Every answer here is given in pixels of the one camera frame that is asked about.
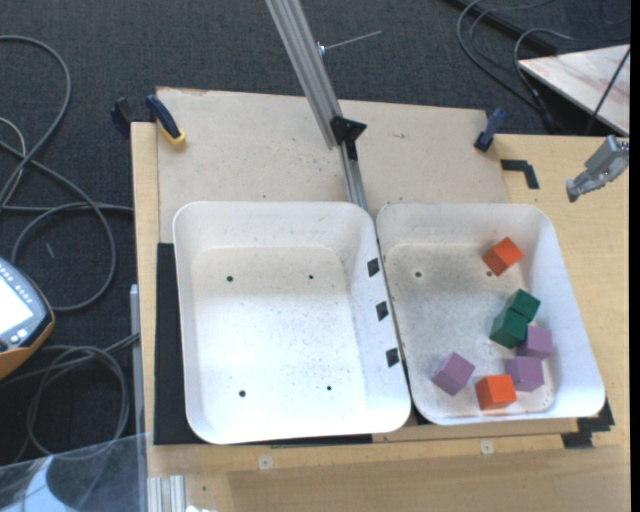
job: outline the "purple cube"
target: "purple cube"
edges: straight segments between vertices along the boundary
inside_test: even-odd
[[[451,396],[454,396],[466,386],[475,368],[460,354],[451,352],[440,363],[431,380]]]
[[[517,391],[533,391],[544,384],[542,360],[537,357],[516,356],[504,364]]]
[[[518,345],[516,354],[544,359],[553,352],[551,329],[529,324],[524,342]]]

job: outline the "black carpet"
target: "black carpet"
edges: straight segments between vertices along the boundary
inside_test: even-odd
[[[576,38],[602,41],[630,36],[630,0],[556,0],[501,16],[523,29],[544,27]],[[484,8],[520,5],[488,0]],[[412,103],[507,111],[503,133],[544,134],[539,113],[481,71],[456,38],[460,10],[444,0],[303,1],[314,36],[325,46],[369,32],[382,34],[330,50],[325,62],[343,99]],[[468,34],[469,23],[464,23]],[[531,99],[515,73],[514,40],[478,24],[473,43],[494,77]],[[134,117],[148,118],[144,98],[156,86],[302,95],[266,4],[235,0],[3,0],[0,36],[35,38],[67,62],[73,80],[66,116],[36,159],[81,187],[96,201],[132,206],[128,141],[114,128],[109,110],[126,95]],[[568,44],[540,36],[560,52],[620,43]],[[522,57],[539,55],[527,46]],[[581,135],[588,117],[541,94],[559,125],[558,133]],[[0,40],[0,117],[18,126],[33,146],[55,119],[64,95],[64,75],[37,47]],[[601,125],[594,134],[609,133]],[[0,123],[0,140],[19,146]],[[0,148],[0,186],[19,160]],[[78,201],[64,186],[33,166],[9,204],[57,206]],[[58,315],[45,344],[105,348],[130,332],[129,289],[136,282],[132,217],[108,213],[118,249],[115,279],[106,293],[81,311]],[[9,259],[20,233],[34,218],[0,212],[0,255]],[[91,213],[58,214],[25,238],[20,266],[56,306],[77,304],[100,289],[109,272],[107,238]],[[53,354],[42,350],[0,382],[0,464],[14,460],[26,439],[34,377],[12,378],[45,368]],[[131,387],[131,358],[117,359]],[[106,368],[87,364],[55,381],[42,394],[33,431],[52,452],[108,440],[120,407],[117,380]],[[133,420],[124,434],[134,432]],[[30,443],[22,459],[42,455]]]

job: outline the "plastic tray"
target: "plastic tray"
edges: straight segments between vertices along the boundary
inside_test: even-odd
[[[534,418],[584,417],[604,403],[598,372],[555,231],[538,209],[514,204],[398,203],[377,218],[389,291],[418,411],[454,425]],[[524,257],[499,277],[482,254],[505,236]],[[554,353],[544,360],[545,384],[517,392],[517,401],[486,412],[474,384],[504,373],[514,350],[488,335],[507,298],[522,288],[541,301],[533,324],[552,330]],[[451,397],[430,380],[452,350],[476,369]]]
[[[177,212],[173,235],[186,413],[199,437],[228,444],[402,426],[411,400],[402,365],[388,358],[398,340],[364,210],[196,202]]]

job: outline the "cube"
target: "cube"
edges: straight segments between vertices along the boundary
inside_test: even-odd
[[[438,366],[431,380],[438,387],[455,396],[467,385],[475,366],[456,352],[451,352]]]
[[[504,369],[517,391],[533,391],[544,384],[542,360],[537,357],[516,356],[505,363]]]
[[[505,309],[493,320],[489,339],[506,348],[515,348],[524,341],[529,321],[513,309]]]
[[[516,354],[519,356],[531,356],[538,359],[545,359],[553,352],[553,338],[551,329],[538,327],[536,325],[527,326],[527,335],[524,342],[518,345]]]
[[[509,299],[507,299],[507,308],[517,311],[524,316],[529,322],[536,316],[540,301],[533,295],[519,289]]]
[[[499,276],[523,256],[519,247],[509,237],[505,237],[484,253],[482,261],[496,276]]]
[[[516,390],[509,374],[487,375],[476,382],[480,409],[499,409],[516,401]]]

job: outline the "transparent plastic sheet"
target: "transparent plastic sheet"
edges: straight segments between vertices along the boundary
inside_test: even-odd
[[[0,511],[146,510],[144,434],[0,467]]]

